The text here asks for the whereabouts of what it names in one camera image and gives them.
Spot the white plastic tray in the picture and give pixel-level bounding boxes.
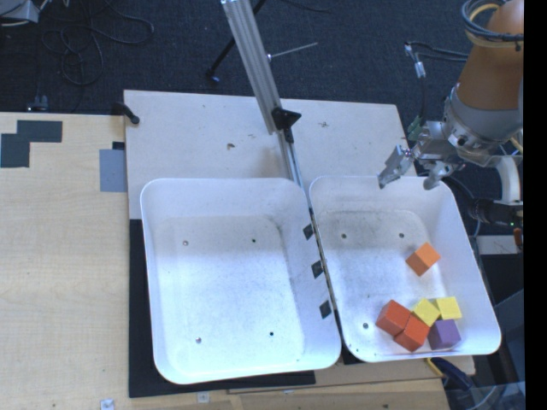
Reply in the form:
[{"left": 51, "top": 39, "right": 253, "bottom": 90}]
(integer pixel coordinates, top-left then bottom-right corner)
[
  {"left": 308, "top": 173, "right": 503, "bottom": 364},
  {"left": 139, "top": 177, "right": 343, "bottom": 386}
]

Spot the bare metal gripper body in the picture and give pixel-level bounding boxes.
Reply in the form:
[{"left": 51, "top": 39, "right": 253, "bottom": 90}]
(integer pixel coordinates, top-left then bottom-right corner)
[{"left": 410, "top": 119, "right": 510, "bottom": 169}]

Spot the orange cube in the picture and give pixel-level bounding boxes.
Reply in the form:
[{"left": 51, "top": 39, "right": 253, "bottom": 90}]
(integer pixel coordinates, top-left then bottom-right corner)
[{"left": 404, "top": 241, "right": 442, "bottom": 278}]

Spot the black cylinder on white bracket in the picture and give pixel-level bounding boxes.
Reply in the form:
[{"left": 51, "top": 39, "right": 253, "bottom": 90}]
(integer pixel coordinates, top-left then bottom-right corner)
[{"left": 467, "top": 155, "right": 524, "bottom": 226}]

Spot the purple cube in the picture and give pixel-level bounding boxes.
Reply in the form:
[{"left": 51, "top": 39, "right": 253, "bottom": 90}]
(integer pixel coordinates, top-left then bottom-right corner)
[{"left": 426, "top": 318, "right": 463, "bottom": 352}]

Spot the red cube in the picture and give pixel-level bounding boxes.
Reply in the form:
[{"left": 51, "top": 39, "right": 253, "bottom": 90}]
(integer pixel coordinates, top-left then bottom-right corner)
[
  {"left": 393, "top": 314, "right": 432, "bottom": 354},
  {"left": 374, "top": 299, "right": 413, "bottom": 337}
]

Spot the yellow cube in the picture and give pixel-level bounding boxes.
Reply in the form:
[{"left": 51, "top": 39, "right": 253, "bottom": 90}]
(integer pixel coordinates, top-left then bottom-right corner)
[
  {"left": 411, "top": 297, "right": 442, "bottom": 328},
  {"left": 432, "top": 296, "right": 463, "bottom": 321}
]

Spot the pale flat board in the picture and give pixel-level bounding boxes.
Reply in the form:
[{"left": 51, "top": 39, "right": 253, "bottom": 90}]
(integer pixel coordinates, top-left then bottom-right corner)
[{"left": 123, "top": 89, "right": 477, "bottom": 396}]

